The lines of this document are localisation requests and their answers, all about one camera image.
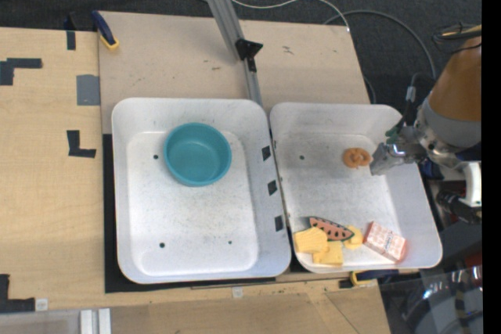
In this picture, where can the pink carton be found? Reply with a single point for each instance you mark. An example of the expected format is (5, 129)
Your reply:
(385, 242)

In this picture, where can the teal bowl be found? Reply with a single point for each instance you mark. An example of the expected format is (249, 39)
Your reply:
(197, 154)

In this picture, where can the pale wood board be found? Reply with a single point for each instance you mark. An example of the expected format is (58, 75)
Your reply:
(176, 58)

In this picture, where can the yellow banana piece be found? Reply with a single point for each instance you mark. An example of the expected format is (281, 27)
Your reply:
(355, 238)

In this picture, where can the orange pretzel biscuit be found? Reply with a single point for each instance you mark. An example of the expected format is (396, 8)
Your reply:
(356, 158)

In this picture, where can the watermelon slice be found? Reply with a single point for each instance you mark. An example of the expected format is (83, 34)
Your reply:
(332, 230)

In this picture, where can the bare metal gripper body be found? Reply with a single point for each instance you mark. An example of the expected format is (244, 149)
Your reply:
(424, 142)

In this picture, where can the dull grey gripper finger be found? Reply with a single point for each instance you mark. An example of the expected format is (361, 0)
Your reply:
(401, 160)
(379, 162)

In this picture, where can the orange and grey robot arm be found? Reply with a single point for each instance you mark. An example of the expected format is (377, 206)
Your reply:
(458, 90)

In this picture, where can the yellow cheese wedge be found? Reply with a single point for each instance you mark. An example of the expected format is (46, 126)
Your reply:
(332, 256)

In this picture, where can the yellow ridged crisp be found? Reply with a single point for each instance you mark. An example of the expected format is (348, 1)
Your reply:
(309, 240)

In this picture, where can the black cylinder on white bracket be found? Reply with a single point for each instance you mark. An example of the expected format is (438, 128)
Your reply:
(467, 191)

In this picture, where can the white plastic tray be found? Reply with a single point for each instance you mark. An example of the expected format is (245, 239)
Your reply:
(332, 191)
(195, 223)

